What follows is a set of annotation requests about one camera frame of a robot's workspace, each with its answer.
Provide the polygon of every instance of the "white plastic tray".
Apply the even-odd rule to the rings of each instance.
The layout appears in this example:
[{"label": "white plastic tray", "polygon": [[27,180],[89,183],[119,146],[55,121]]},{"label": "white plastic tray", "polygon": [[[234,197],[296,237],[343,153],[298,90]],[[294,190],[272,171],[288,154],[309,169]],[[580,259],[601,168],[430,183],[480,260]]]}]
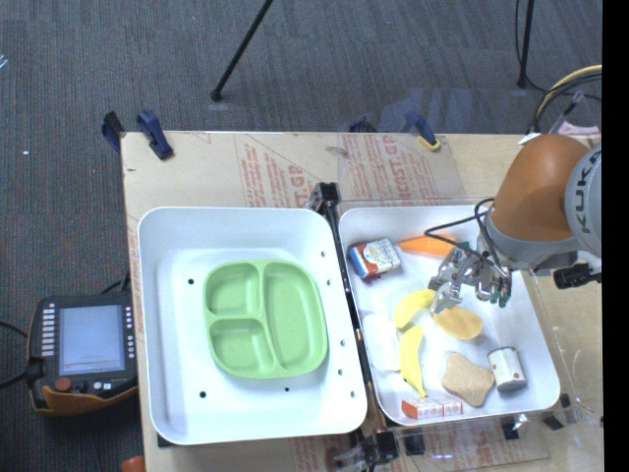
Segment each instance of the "white plastic tray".
[{"label": "white plastic tray", "polygon": [[[341,216],[339,231],[347,253],[355,244],[381,238],[389,238],[395,245],[401,240],[423,235],[428,228],[473,214],[473,206],[355,207]],[[457,241],[469,241],[476,248],[479,228],[476,221],[471,221],[439,233],[452,234]],[[348,261],[350,284],[361,321],[369,314],[392,320],[400,299],[415,290],[428,288],[430,277],[437,274],[443,259],[402,252],[399,246],[396,246],[396,250],[402,265],[371,282],[361,280]],[[391,369],[395,367],[395,362],[390,363],[391,367],[385,370],[382,369],[384,362],[381,358],[376,362],[370,360],[370,364],[380,366],[379,370],[372,365],[373,384],[380,408],[392,421],[405,426],[426,425],[545,410],[556,402],[559,378],[522,275],[519,272],[514,274],[512,297],[503,309],[489,301],[479,301],[474,288],[469,285],[463,285],[462,296],[460,306],[473,310],[484,323],[481,334],[472,340],[462,341],[445,334],[435,325],[429,310],[420,311],[414,319],[414,323],[421,325],[425,333],[420,347],[420,363],[424,389],[428,395],[447,394],[441,386],[441,377],[445,358],[454,351],[463,353],[475,364],[489,369],[489,351],[501,346],[513,346],[518,351],[528,384],[517,391],[504,393],[498,392],[494,385],[481,407],[475,408],[464,403],[463,414],[417,420],[402,412],[402,399],[417,396],[417,392],[404,382],[399,371]],[[368,337],[365,331],[368,357],[375,359],[375,348],[380,348],[380,353],[392,351],[390,344],[378,345],[379,340],[388,338]]]},{"label": "white plastic tray", "polygon": [[[150,417],[175,444],[351,432],[367,413],[361,365],[332,232],[304,208],[161,207],[139,226]],[[301,265],[317,284],[328,352],[314,371],[252,380],[210,355],[203,282],[254,258]]]}]

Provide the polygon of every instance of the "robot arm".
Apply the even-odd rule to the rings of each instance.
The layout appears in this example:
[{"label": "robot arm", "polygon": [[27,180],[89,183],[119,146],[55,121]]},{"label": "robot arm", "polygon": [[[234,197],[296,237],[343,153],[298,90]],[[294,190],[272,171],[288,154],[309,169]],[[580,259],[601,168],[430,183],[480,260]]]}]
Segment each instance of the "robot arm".
[{"label": "robot arm", "polygon": [[559,288],[601,282],[600,162],[600,145],[588,149],[562,135],[528,142],[479,222],[477,250],[453,248],[430,280],[430,308],[459,304],[461,284],[504,306],[514,270],[555,269]]}]

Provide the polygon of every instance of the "gray carpet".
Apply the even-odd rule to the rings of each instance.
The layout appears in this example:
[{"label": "gray carpet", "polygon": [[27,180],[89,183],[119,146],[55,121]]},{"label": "gray carpet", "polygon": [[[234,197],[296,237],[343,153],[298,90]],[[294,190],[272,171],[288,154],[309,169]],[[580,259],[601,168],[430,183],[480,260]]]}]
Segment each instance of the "gray carpet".
[{"label": "gray carpet", "polygon": [[[524,135],[541,89],[602,61],[602,0],[535,1],[527,88],[528,0],[275,0],[214,102],[263,1],[0,0],[0,320],[28,329],[41,298],[124,276],[109,111],[127,130],[148,108],[164,130],[347,131],[365,117],[398,131],[412,109],[437,133]],[[573,121],[601,127],[600,85],[587,89]],[[0,358],[0,379],[26,362],[6,328]],[[115,472],[143,452],[134,398],[46,418],[20,382],[0,391],[0,415],[1,472]]]}]

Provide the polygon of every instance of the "screen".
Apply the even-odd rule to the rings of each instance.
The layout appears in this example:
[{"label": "screen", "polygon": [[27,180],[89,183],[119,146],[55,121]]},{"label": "screen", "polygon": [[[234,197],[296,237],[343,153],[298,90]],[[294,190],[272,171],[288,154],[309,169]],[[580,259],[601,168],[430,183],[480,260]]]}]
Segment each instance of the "screen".
[{"label": "screen", "polygon": [[59,319],[60,376],[125,369],[120,305],[62,308]]}]

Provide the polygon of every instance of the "small box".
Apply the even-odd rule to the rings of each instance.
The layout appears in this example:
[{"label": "small box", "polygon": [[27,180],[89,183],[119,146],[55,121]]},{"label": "small box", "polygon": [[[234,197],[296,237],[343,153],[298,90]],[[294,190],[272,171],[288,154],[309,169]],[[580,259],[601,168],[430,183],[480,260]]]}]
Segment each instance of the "small box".
[{"label": "small box", "polygon": [[402,412],[416,420],[452,416],[463,413],[463,402],[449,395],[405,398],[402,400]]},{"label": "small box", "polygon": [[362,279],[392,271],[401,264],[388,238],[356,245],[349,250],[349,257]]}]

